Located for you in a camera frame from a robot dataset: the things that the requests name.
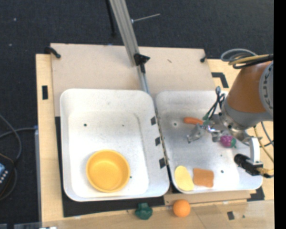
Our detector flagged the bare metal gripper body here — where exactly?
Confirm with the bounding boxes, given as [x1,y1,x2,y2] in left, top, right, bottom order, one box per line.
[207,113,248,143]

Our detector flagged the purple grapes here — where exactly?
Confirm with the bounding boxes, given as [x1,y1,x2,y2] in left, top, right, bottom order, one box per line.
[219,135,237,149]

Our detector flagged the orange carrot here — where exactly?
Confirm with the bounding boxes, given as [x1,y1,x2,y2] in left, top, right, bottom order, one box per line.
[183,116,204,126]

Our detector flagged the white plastic tray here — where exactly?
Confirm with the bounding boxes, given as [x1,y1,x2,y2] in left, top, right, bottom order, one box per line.
[59,88,171,202]
[154,90,264,195]

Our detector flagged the brown bread slice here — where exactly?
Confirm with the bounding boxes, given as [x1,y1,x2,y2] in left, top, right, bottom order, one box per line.
[193,167,215,188]

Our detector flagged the pale yellow oval biscuit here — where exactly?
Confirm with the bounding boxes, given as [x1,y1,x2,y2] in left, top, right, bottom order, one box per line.
[174,165,195,192]

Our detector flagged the orange ball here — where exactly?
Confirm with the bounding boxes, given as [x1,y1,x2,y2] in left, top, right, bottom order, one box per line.
[173,199,191,218]

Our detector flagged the green broccoli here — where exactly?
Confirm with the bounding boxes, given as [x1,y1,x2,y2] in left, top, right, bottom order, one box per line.
[134,202,153,220]

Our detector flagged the yellow bowl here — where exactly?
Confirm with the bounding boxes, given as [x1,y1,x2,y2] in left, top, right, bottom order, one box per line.
[85,149,131,193]

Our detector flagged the pale brown flat board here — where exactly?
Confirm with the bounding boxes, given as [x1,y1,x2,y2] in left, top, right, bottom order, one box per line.
[49,42,259,206]

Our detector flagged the black cylinder on white bracket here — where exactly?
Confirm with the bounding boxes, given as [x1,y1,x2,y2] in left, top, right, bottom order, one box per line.
[234,137,264,177]

